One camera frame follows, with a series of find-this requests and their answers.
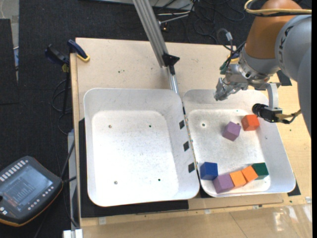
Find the wooden table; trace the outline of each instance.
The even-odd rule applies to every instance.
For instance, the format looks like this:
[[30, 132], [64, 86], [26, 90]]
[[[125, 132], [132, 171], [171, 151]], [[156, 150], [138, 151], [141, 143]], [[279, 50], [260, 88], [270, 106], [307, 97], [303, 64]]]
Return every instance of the wooden table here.
[[[88, 63], [79, 60], [75, 54], [70, 56], [75, 152], [78, 160], [78, 122], [84, 118], [83, 97], [89, 89], [96, 87], [168, 89], [169, 84], [166, 70], [159, 67], [149, 42], [86, 38], [77, 38], [76, 42], [91, 56]], [[167, 43], [166, 45], [170, 54], [180, 57], [175, 69], [181, 98], [190, 89], [215, 88], [220, 77], [219, 66], [228, 55], [227, 49], [218, 45], [183, 43]], [[272, 77], [271, 81], [278, 82], [277, 76]], [[293, 86], [278, 89], [279, 105], [285, 114], [299, 109], [297, 84], [294, 81], [292, 84]], [[152, 225], [158, 232], [157, 237], [165, 237], [165, 229], [170, 227], [171, 222], [176, 227], [180, 225], [178, 228], [184, 232], [183, 237], [185, 234], [189, 237], [191, 233], [197, 234], [197, 232], [204, 237], [212, 231], [208, 213], [213, 213], [213, 217], [216, 214], [217, 217], [212, 221], [220, 222], [223, 226], [223, 231], [219, 235], [225, 237], [226, 232], [230, 231], [233, 237], [239, 237], [241, 228], [232, 228], [233, 220], [232, 216], [228, 215], [229, 213], [248, 212], [259, 206], [275, 209], [275, 207], [307, 204], [307, 201], [312, 198], [311, 138], [303, 117], [297, 117], [290, 125], [278, 124], [278, 130], [301, 195], [289, 197], [287, 193], [282, 193], [225, 198], [196, 196], [189, 200], [188, 211], [80, 218], [84, 237], [85, 235], [92, 237], [92, 234], [94, 234], [93, 237], [112, 237], [112, 235], [130, 237], [129, 227], [136, 232], [133, 237], [149, 237], [148, 225]], [[79, 176], [77, 176], [77, 184], [80, 186]], [[170, 237], [182, 236], [179, 232], [171, 230]]]

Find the cube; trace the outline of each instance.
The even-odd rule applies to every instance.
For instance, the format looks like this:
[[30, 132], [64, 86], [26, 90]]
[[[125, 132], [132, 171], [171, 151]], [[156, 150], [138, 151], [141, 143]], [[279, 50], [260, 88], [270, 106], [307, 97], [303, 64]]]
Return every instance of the cube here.
[[213, 162], [204, 162], [200, 166], [200, 178], [203, 180], [213, 180], [218, 176], [218, 164]]
[[252, 168], [252, 166], [248, 166], [248, 167], [244, 168], [243, 170], [241, 170], [241, 172], [242, 172], [245, 180], [247, 181], [247, 183], [251, 182], [259, 177], [257, 172]]
[[217, 193], [226, 192], [234, 188], [230, 174], [217, 176], [212, 182]]
[[241, 170], [230, 173], [234, 188], [240, 188], [247, 183]]
[[264, 162], [252, 164], [252, 168], [259, 176], [256, 180], [261, 180], [268, 176], [268, 170]]
[[246, 115], [241, 120], [242, 127], [245, 131], [256, 130], [260, 126], [259, 119], [256, 115]]
[[239, 136], [240, 130], [241, 130], [241, 126], [240, 125], [230, 121], [227, 124], [227, 126], [224, 128], [222, 136], [227, 138], [227, 139], [229, 139], [229, 140], [231, 140], [231, 141], [234, 141]]

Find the orange cube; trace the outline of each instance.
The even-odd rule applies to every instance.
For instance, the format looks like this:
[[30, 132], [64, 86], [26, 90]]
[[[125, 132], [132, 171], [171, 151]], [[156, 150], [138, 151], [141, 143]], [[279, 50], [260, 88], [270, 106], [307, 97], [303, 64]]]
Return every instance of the orange cube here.
[[247, 182], [251, 182], [259, 177], [257, 172], [252, 168], [252, 166], [248, 166], [247, 168], [241, 170], [241, 172]]
[[259, 120], [256, 115], [246, 115], [241, 120], [242, 127], [245, 131], [256, 130], [259, 126]]
[[242, 187], [247, 183], [245, 180], [241, 170], [230, 173], [230, 177], [232, 179], [232, 182], [234, 184], [234, 188]]

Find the blue cube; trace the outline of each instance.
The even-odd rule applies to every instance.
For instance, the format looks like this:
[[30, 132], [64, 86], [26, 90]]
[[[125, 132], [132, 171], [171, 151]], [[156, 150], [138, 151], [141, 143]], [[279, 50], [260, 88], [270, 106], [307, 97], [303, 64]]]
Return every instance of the blue cube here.
[[213, 162], [204, 162], [200, 166], [200, 178], [203, 180], [213, 180], [218, 176], [218, 164]]

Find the white tray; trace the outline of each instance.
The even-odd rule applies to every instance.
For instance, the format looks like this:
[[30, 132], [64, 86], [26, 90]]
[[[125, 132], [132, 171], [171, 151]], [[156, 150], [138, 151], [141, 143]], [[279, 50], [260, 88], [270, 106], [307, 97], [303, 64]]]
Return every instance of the white tray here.
[[88, 195], [96, 205], [181, 200], [198, 193], [176, 93], [94, 88], [84, 96], [84, 110]]
[[246, 90], [216, 101], [213, 94], [214, 90], [190, 90], [183, 98], [198, 170], [204, 162], [216, 162], [221, 175], [265, 162], [269, 176], [220, 194], [212, 181], [201, 180], [204, 191], [213, 197], [292, 191], [296, 182], [276, 124], [259, 118], [257, 130], [241, 128], [235, 141], [222, 136], [230, 121], [241, 125], [241, 119], [252, 114], [255, 103], [268, 105], [266, 96], [260, 91]]

